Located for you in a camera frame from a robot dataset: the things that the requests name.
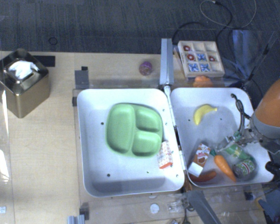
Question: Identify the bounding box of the red sausage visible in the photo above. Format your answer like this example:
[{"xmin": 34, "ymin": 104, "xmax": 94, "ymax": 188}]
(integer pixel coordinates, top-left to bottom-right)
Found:
[{"xmin": 189, "ymin": 170, "xmax": 218, "ymax": 183}]

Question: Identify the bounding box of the green and white packet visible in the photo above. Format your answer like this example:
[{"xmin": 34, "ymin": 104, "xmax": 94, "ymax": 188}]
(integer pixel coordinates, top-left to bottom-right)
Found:
[{"xmin": 217, "ymin": 140, "xmax": 255, "ymax": 163}]

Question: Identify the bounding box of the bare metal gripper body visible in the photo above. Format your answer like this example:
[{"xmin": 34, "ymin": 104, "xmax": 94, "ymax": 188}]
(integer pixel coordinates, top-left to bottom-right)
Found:
[{"xmin": 242, "ymin": 126, "xmax": 280, "ymax": 156}]

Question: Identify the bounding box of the orange carrot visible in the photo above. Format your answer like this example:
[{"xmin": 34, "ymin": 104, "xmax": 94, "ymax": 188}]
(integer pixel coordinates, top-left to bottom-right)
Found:
[{"xmin": 209, "ymin": 148, "xmax": 237, "ymax": 184}]

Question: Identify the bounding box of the purple ball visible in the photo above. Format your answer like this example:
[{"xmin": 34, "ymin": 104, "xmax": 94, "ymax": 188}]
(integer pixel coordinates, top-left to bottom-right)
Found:
[{"xmin": 138, "ymin": 61, "xmax": 154, "ymax": 76}]

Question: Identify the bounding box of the wooden noughts and crosses box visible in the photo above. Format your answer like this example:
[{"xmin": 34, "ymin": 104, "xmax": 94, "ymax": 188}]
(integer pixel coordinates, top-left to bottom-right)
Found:
[{"xmin": 176, "ymin": 38, "xmax": 226, "ymax": 79}]

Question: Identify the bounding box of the black cylinder on white bracket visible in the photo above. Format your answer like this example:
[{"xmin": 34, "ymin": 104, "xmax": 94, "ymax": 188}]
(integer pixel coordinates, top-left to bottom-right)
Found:
[{"xmin": 264, "ymin": 147, "xmax": 280, "ymax": 182}]

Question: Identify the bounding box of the gold tissue box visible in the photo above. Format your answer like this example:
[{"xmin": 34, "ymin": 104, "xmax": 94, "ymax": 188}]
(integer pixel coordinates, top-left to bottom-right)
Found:
[{"xmin": 0, "ymin": 46, "xmax": 52, "ymax": 120}]

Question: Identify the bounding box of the brown carton with white cap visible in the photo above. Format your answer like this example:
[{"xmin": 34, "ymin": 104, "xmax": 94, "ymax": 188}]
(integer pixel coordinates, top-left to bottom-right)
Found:
[{"xmin": 187, "ymin": 143, "xmax": 212, "ymax": 178}]

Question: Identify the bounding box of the orange toy bread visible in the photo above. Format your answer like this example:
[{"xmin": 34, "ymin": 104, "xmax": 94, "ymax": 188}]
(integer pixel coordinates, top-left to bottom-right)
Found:
[{"xmin": 192, "ymin": 74, "xmax": 214, "ymax": 89}]

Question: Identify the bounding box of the yellow banana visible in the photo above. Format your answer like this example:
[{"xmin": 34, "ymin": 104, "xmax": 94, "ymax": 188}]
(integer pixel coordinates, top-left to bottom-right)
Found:
[{"xmin": 192, "ymin": 103, "xmax": 219, "ymax": 126}]

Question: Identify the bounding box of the green can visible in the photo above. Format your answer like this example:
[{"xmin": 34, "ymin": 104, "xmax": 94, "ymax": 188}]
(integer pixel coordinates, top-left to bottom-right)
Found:
[{"xmin": 231, "ymin": 158, "xmax": 256, "ymax": 179}]

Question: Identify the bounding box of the pale wood board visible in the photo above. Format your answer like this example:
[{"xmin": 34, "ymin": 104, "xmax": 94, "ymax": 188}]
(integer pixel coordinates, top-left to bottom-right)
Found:
[{"xmin": 71, "ymin": 45, "xmax": 268, "ymax": 224}]

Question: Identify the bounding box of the orange and white carton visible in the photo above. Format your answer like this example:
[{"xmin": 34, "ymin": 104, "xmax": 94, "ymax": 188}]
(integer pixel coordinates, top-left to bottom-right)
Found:
[{"xmin": 156, "ymin": 141, "xmax": 175, "ymax": 170}]

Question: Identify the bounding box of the green divided plate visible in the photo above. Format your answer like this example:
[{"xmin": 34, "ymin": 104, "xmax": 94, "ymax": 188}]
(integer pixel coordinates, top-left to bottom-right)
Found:
[{"xmin": 104, "ymin": 101, "xmax": 165, "ymax": 160}]

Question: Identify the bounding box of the white plastic tray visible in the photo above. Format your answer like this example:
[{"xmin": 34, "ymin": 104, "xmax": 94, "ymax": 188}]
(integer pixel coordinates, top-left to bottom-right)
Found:
[
  {"xmin": 170, "ymin": 84, "xmax": 275, "ymax": 190},
  {"xmin": 76, "ymin": 85, "xmax": 186, "ymax": 199}
]

